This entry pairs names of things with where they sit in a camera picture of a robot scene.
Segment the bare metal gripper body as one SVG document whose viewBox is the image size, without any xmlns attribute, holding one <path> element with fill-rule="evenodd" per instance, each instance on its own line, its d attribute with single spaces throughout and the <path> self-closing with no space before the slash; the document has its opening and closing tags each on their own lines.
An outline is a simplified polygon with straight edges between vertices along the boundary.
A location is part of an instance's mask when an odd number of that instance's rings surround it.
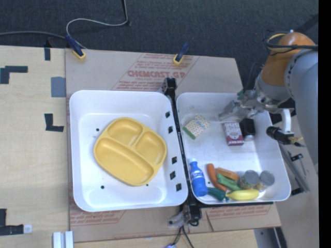
<svg viewBox="0 0 331 248">
<path fill-rule="evenodd" d="M 241 90 L 237 93 L 238 105 L 245 110 L 261 112 L 268 111 L 275 113 L 278 111 L 281 101 L 274 100 L 260 92 L 259 90 Z"/>
</svg>

